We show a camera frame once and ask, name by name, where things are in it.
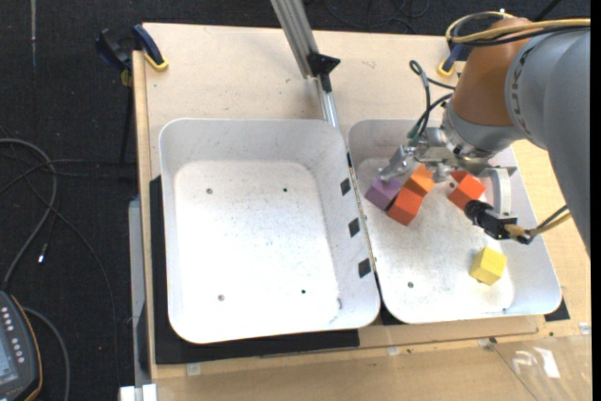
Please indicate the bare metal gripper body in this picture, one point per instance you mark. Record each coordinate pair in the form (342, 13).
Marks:
(443, 150)

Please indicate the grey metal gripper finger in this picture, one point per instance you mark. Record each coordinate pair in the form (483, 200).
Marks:
(398, 164)
(442, 173)

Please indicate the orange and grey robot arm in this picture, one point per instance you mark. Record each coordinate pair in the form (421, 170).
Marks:
(549, 98)

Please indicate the orange cube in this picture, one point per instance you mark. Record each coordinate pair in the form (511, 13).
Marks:
(405, 206)
(420, 182)
(467, 191)

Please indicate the purple cube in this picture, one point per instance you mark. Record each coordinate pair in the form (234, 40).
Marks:
(381, 195)

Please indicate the white plastic tray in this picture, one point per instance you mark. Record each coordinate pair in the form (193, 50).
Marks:
(436, 258)
(253, 230)

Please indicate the thin black and white rod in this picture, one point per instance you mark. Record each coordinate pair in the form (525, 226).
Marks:
(330, 108)

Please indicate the yellow cube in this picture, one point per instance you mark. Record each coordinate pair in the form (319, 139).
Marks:
(488, 265)

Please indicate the pale wood board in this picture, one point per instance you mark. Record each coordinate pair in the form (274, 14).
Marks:
(235, 80)

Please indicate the black cylinder on white bracket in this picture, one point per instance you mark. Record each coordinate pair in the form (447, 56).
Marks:
(490, 217)

